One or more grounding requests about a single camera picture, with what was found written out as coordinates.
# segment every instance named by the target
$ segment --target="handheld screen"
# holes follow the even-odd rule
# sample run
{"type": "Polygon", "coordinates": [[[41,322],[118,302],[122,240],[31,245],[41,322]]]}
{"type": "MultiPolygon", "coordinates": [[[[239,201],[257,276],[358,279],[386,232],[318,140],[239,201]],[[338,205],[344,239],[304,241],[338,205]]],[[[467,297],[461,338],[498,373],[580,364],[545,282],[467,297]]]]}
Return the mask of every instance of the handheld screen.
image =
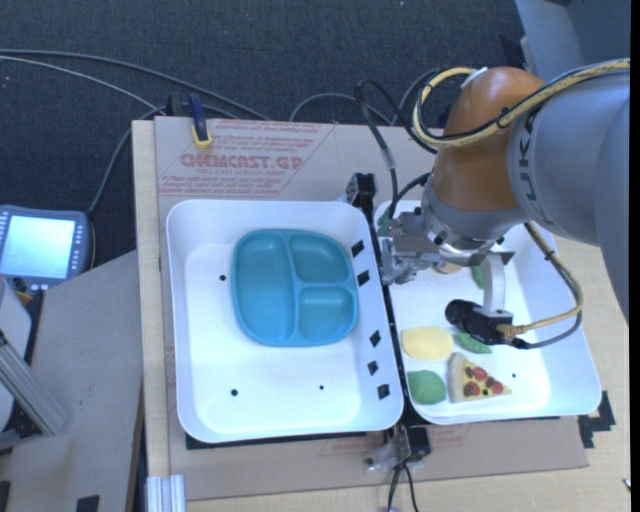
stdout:
{"type": "Polygon", "coordinates": [[[0,259],[0,273],[65,279],[75,222],[14,215],[0,259]]]}

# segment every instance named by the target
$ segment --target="white tray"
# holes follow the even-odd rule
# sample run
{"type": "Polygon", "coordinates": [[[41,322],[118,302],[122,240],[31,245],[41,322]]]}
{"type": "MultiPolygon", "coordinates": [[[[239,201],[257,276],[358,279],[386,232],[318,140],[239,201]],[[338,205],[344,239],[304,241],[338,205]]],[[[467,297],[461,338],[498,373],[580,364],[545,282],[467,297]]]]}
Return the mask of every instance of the white tray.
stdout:
{"type": "Polygon", "coordinates": [[[398,421],[402,389],[369,230],[358,210],[339,202],[194,199],[176,205],[166,227],[177,408],[187,433],[219,443],[379,431],[398,421]],[[350,255],[356,276],[368,272],[358,287],[358,321],[346,338],[292,348],[261,345],[244,334],[232,303],[233,250],[247,233],[269,228],[332,237],[350,255]],[[351,257],[360,241],[365,250],[351,257]]]}
{"type": "MultiPolygon", "coordinates": [[[[380,206],[377,213],[382,213],[386,206],[380,206]]],[[[416,206],[418,202],[400,202],[397,212],[413,211],[416,206]]],[[[552,265],[544,261],[523,227],[512,228],[498,250],[515,252],[505,267],[505,309],[514,314],[514,324],[528,324],[573,307],[566,285],[552,265]]],[[[483,302],[483,291],[474,282],[470,269],[449,275],[425,270],[414,281],[390,286],[390,293],[400,337],[410,327],[442,327],[457,333],[445,319],[447,304],[453,299],[483,302]]],[[[572,324],[573,319],[569,319],[531,331],[522,338],[529,342],[544,340],[564,332],[572,324]]],[[[600,381],[582,329],[540,349],[494,346],[491,354],[474,354],[456,344],[454,350],[507,384],[512,393],[465,403],[452,403],[447,397],[434,405],[418,404],[410,396],[416,411],[432,423],[587,414],[600,403],[600,381]]],[[[405,372],[432,370],[447,381],[446,359],[422,361],[404,350],[402,354],[405,372]]]]}

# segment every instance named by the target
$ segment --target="blue divided plate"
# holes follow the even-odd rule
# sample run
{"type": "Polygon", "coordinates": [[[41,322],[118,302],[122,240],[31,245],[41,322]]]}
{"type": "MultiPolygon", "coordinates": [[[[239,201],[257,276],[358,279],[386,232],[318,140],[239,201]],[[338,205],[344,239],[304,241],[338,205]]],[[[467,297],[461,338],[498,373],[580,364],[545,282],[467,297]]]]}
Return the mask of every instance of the blue divided plate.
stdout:
{"type": "Polygon", "coordinates": [[[242,237],[233,253],[231,287],[242,329],[265,345],[335,343],[358,317],[347,253],[310,231],[264,229],[242,237]]]}

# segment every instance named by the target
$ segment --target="dark carpet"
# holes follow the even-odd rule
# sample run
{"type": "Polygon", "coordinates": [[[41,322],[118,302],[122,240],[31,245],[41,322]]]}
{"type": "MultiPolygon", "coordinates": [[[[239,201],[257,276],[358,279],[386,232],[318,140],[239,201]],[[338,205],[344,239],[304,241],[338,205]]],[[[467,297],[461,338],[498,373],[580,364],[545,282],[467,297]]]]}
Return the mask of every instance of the dark carpet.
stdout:
{"type": "MultiPolygon", "coordinates": [[[[287,120],[306,98],[353,95],[363,79],[399,101],[438,66],[519,65],[522,35],[512,0],[7,0],[0,5],[0,204],[87,210],[118,141],[150,110],[94,81],[3,56],[90,75],[155,106],[172,92],[185,99],[195,92],[114,63],[7,49],[125,61],[287,120]]],[[[434,93],[427,121],[435,125],[456,94],[453,86],[434,93]]],[[[381,96],[370,96],[393,116],[381,96]]],[[[234,116],[256,117],[201,97],[234,116]]],[[[307,104],[296,120],[364,122],[354,104],[332,97],[307,104]]],[[[135,248],[134,207],[127,145],[92,215],[97,264],[135,248]]]]}

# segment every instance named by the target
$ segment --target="wire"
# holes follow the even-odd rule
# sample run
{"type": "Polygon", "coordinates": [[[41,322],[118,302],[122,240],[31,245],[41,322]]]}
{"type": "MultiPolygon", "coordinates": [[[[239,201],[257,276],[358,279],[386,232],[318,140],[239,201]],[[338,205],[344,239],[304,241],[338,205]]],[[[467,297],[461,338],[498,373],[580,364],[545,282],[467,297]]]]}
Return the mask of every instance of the wire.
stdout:
{"type": "MultiPolygon", "coordinates": [[[[183,103],[182,104],[183,107],[188,106],[188,103],[183,103]]],[[[162,110],[165,107],[154,107],[152,110],[150,110],[149,112],[147,112],[146,114],[144,114],[143,116],[139,117],[138,120],[139,121],[144,121],[145,119],[149,119],[151,117],[153,117],[153,115],[157,114],[157,113],[162,113],[162,110]]],[[[234,116],[233,114],[231,114],[230,112],[227,112],[226,110],[217,108],[217,107],[213,107],[211,105],[202,105],[202,108],[204,108],[205,110],[209,110],[211,112],[215,112],[217,114],[222,114],[225,117],[228,117],[229,119],[237,119],[236,116],[234,116]]],[[[100,199],[102,198],[102,195],[104,193],[104,189],[107,186],[107,182],[109,181],[109,178],[111,176],[111,173],[113,172],[113,168],[115,167],[116,161],[118,160],[120,154],[122,153],[122,150],[124,149],[125,145],[127,144],[127,142],[129,142],[131,137],[131,128],[129,128],[125,134],[122,136],[122,138],[120,139],[120,142],[118,142],[118,145],[116,146],[115,151],[113,152],[113,155],[111,156],[111,160],[109,161],[109,164],[107,165],[107,169],[104,173],[104,176],[102,178],[102,182],[100,183],[100,187],[98,188],[98,191],[96,192],[95,198],[93,199],[93,202],[91,203],[91,206],[89,206],[89,209],[87,210],[87,214],[89,216],[93,215],[96,207],[98,206],[98,203],[100,202],[100,199]]]]}
{"type": "Polygon", "coordinates": [[[125,61],[121,61],[121,60],[117,60],[117,59],[111,59],[108,57],[101,57],[98,55],[87,55],[84,53],[73,53],[73,52],[63,52],[63,51],[54,51],[54,50],[22,50],[22,49],[0,49],[0,56],[1,55],[37,55],[37,56],[42,56],[42,57],[65,57],[65,58],[71,58],[71,59],[81,59],[81,60],[88,60],[88,61],[93,61],[93,62],[103,62],[103,63],[107,63],[107,64],[112,64],[115,66],[121,66],[121,67],[125,67],[125,68],[129,68],[129,69],[134,69],[136,71],[140,71],[142,73],[146,73],[148,75],[151,76],[155,76],[157,78],[162,78],[163,80],[167,80],[169,82],[173,82],[175,84],[178,85],[182,85],[184,87],[187,87],[189,89],[192,89],[194,91],[198,91],[202,94],[206,94],[207,96],[210,96],[211,98],[215,98],[218,101],[221,101],[223,103],[226,103],[228,105],[231,105],[243,112],[245,112],[246,114],[250,114],[254,117],[263,119],[265,121],[270,121],[271,119],[269,119],[268,117],[266,117],[265,115],[245,106],[242,105],[240,103],[237,103],[229,98],[226,98],[220,94],[217,94],[213,91],[210,91],[208,89],[205,89],[203,87],[200,87],[198,85],[194,85],[192,83],[189,83],[185,80],[182,80],[180,78],[176,78],[174,76],[168,75],[166,73],[162,73],[160,71],[156,71],[154,69],[150,69],[150,68],[146,68],[144,66],[139,66],[138,64],[132,64],[130,62],[125,62],[125,61]]]}
{"type": "Polygon", "coordinates": [[[393,200],[393,199],[391,200],[391,202],[389,203],[389,206],[387,207],[387,209],[384,211],[384,213],[378,219],[378,224],[381,225],[381,226],[384,226],[380,230],[380,234],[381,235],[383,233],[384,234],[387,233],[387,231],[386,231],[387,230],[386,222],[390,221],[393,218],[393,214],[395,213],[396,208],[398,207],[398,203],[400,202],[400,200],[409,191],[411,191],[414,187],[417,187],[418,185],[424,186],[427,183],[427,179],[429,178],[430,175],[431,175],[431,172],[426,172],[424,174],[421,174],[417,178],[412,179],[409,183],[407,183],[402,188],[402,190],[400,190],[400,192],[398,192],[398,195],[397,195],[396,199],[395,200],[393,200]]]}
{"type": "Polygon", "coordinates": [[[418,503],[416,501],[416,493],[413,488],[413,478],[411,478],[411,472],[409,471],[409,466],[407,466],[407,461],[403,461],[398,464],[393,469],[393,477],[391,479],[391,484],[389,485],[389,496],[387,497],[387,512],[391,512],[393,510],[393,496],[396,492],[396,488],[398,487],[398,482],[400,480],[400,474],[402,471],[407,474],[407,480],[409,482],[409,492],[411,494],[411,504],[413,505],[413,510],[415,512],[418,511],[418,503]]]}
{"type": "Polygon", "coordinates": [[[551,343],[555,343],[556,341],[559,341],[560,339],[567,337],[569,334],[571,334],[578,328],[582,320],[582,305],[584,302],[584,296],[582,293],[582,288],[580,286],[580,283],[578,283],[578,281],[571,275],[569,270],[560,261],[555,251],[549,246],[549,244],[542,237],[542,235],[536,229],[533,223],[526,222],[524,226],[527,232],[529,233],[529,235],[531,236],[531,238],[534,240],[534,242],[538,246],[538,248],[544,253],[545,259],[551,262],[551,264],[554,266],[554,268],[556,269],[560,277],[562,277],[564,282],[567,284],[575,300],[575,306],[571,308],[569,311],[567,311],[566,313],[562,313],[560,315],[555,315],[555,316],[546,318],[544,320],[539,320],[537,322],[533,322],[526,325],[501,324],[496,326],[496,329],[501,333],[503,333],[505,338],[512,340],[519,334],[524,334],[528,331],[539,329],[540,327],[545,327],[547,325],[550,325],[556,322],[561,322],[562,320],[566,320],[568,318],[571,318],[572,316],[576,317],[576,321],[574,322],[573,327],[571,327],[568,331],[562,333],[559,336],[556,336],[554,338],[551,338],[549,340],[545,340],[539,343],[534,343],[534,344],[520,341],[521,344],[524,344],[520,348],[539,348],[539,347],[547,346],[551,343]]]}
{"type": "Polygon", "coordinates": [[[123,94],[126,94],[127,96],[133,98],[136,101],[139,101],[140,103],[146,105],[147,107],[154,107],[153,103],[142,99],[140,96],[138,96],[137,94],[134,94],[130,91],[127,91],[125,89],[122,89],[121,87],[118,87],[116,85],[110,84],[109,82],[105,82],[104,80],[100,80],[99,78],[96,78],[94,76],[90,76],[90,75],[85,75],[84,73],[79,73],[78,71],[73,71],[71,69],[67,69],[67,68],[61,68],[59,66],[54,66],[53,64],[47,64],[46,62],[39,62],[36,60],[28,60],[28,59],[21,59],[19,57],[7,57],[6,55],[0,55],[0,61],[12,61],[12,62],[19,62],[21,64],[29,64],[31,66],[40,66],[43,68],[48,68],[48,69],[53,69],[54,71],[60,71],[62,73],[67,73],[69,75],[73,75],[73,76],[77,76],[79,78],[84,78],[85,80],[90,80],[92,82],[96,82],[100,85],[104,85],[105,87],[109,87],[110,89],[113,89],[115,91],[121,92],[123,94]]]}
{"type": "MultiPolygon", "coordinates": [[[[407,90],[405,91],[405,93],[402,95],[402,99],[400,100],[400,103],[398,103],[398,110],[402,111],[402,107],[404,107],[405,102],[409,99],[409,96],[411,95],[411,93],[413,92],[413,90],[418,86],[418,84],[420,84],[420,82],[422,82],[425,78],[427,77],[434,77],[437,73],[440,72],[442,68],[431,68],[429,71],[425,71],[424,73],[422,73],[418,78],[416,78],[411,85],[407,88],[407,90]]],[[[395,114],[393,116],[393,118],[391,119],[391,126],[395,126],[396,123],[398,122],[399,116],[398,114],[395,114]]]]}
{"type": "Polygon", "coordinates": [[[603,62],[600,64],[595,64],[591,66],[585,66],[583,68],[570,71],[561,75],[554,81],[542,86],[533,94],[530,94],[522,101],[517,103],[515,106],[507,109],[500,116],[495,119],[490,120],[482,126],[477,127],[474,130],[468,132],[461,132],[455,134],[447,134],[447,135],[434,135],[431,133],[425,126],[424,122],[421,119],[421,111],[424,106],[429,94],[433,91],[433,89],[440,84],[442,81],[446,80],[455,75],[459,74],[471,74],[475,70],[473,68],[452,68],[450,70],[444,71],[434,77],[429,83],[423,88],[418,100],[416,101],[416,105],[413,109],[413,129],[419,139],[422,140],[425,144],[432,148],[450,148],[450,147],[461,147],[466,146],[468,144],[473,144],[474,142],[478,142],[490,135],[493,135],[500,130],[504,130],[507,128],[518,116],[528,112],[529,110],[541,105],[544,101],[548,100],[552,96],[564,91],[565,89],[583,82],[585,80],[589,80],[591,78],[595,78],[600,75],[623,71],[631,68],[630,59],[618,59],[603,62]]]}
{"type": "Polygon", "coordinates": [[[405,131],[409,134],[409,136],[414,140],[414,142],[416,144],[418,144],[418,146],[420,146],[422,149],[428,151],[429,153],[436,153],[436,150],[434,150],[431,146],[429,146],[428,144],[425,144],[420,137],[418,137],[414,131],[413,128],[411,126],[411,124],[409,123],[409,121],[407,121],[404,116],[402,115],[402,112],[400,112],[400,109],[396,106],[395,101],[393,100],[393,98],[391,97],[391,95],[387,92],[387,90],[382,87],[380,84],[378,84],[377,82],[374,82],[373,80],[362,80],[360,82],[358,82],[358,84],[355,86],[355,98],[356,98],[356,102],[358,102],[359,104],[364,103],[364,87],[365,86],[370,86],[373,87],[374,89],[376,89],[383,97],[385,100],[387,100],[387,103],[389,103],[389,105],[391,106],[391,108],[393,109],[393,111],[396,113],[396,115],[398,116],[398,119],[400,120],[400,122],[402,123],[403,128],[405,129],[405,131]]]}
{"type": "MultiPolygon", "coordinates": [[[[378,143],[378,146],[380,147],[382,156],[385,162],[387,163],[387,168],[389,169],[389,175],[391,176],[391,200],[392,200],[392,204],[396,204],[398,202],[398,175],[396,173],[396,165],[395,165],[395,160],[393,158],[393,153],[391,152],[391,148],[387,146],[387,143],[384,140],[384,137],[382,136],[382,134],[380,133],[380,130],[378,130],[378,127],[375,125],[375,123],[373,122],[373,119],[371,118],[370,107],[369,107],[369,104],[364,99],[362,86],[363,86],[363,82],[360,82],[355,88],[356,103],[360,106],[360,109],[362,110],[362,114],[367,123],[367,126],[369,127],[369,130],[371,130],[371,133],[373,134],[374,139],[376,140],[376,142],[378,143]]],[[[394,210],[390,210],[391,217],[393,216],[393,213],[394,213],[394,210]]]]}
{"type": "MultiPolygon", "coordinates": [[[[305,100],[298,103],[298,105],[296,105],[296,107],[293,109],[293,112],[291,112],[291,115],[289,116],[289,121],[290,122],[293,121],[295,117],[298,115],[298,113],[300,112],[300,110],[306,105],[308,105],[309,103],[326,99],[326,98],[339,98],[347,101],[352,101],[354,104],[357,104],[356,99],[353,96],[349,96],[348,94],[342,94],[339,92],[325,92],[321,94],[315,94],[313,96],[309,96],[305,100]]],[[[384,121],[386,124],[391,125],[391,121],[379,110],[371,108],[371,112],[373,112],[377,117],[380,118],[380,120],[384,121]]]]}

